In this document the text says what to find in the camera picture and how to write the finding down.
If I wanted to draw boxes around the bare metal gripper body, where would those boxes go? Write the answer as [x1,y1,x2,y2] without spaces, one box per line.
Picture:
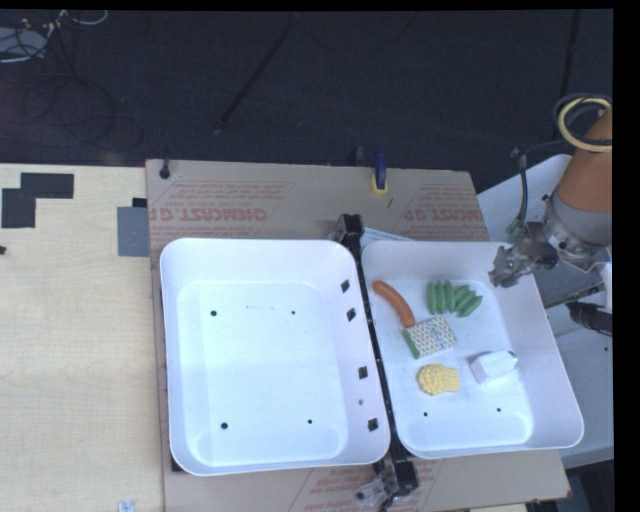
[516,209,612,275]

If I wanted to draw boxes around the green pea pods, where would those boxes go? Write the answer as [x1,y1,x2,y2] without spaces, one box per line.
[425,279,484,319]

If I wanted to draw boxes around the white carton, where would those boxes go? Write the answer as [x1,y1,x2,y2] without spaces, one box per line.
[468,349,519,386]

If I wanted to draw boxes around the patterned carton with green side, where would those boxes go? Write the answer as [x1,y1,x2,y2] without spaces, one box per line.
[401,315,458,360]

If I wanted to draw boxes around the orange sausage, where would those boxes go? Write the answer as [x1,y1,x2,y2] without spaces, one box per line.
[372,279,417,329]

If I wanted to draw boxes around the yellow corn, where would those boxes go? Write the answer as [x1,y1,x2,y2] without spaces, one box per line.
[416,363,462,397]

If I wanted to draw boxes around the white plastic tray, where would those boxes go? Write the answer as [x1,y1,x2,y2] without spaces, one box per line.
[159,236,392,477]
[360,239,586,461]

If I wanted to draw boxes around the thin black rod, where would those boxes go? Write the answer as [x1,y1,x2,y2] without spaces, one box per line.
[346,233,407,469]

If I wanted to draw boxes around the brown cardboard board red print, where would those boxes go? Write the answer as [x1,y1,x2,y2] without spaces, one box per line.
[144,158,572,512]

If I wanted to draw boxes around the black cylinder on white bracket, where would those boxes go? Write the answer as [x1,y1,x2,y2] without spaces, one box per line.
[566,262,614,337]

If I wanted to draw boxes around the black block with thin wires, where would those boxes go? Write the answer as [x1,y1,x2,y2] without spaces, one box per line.
[388,458,421,498]
[333,213,366,246]

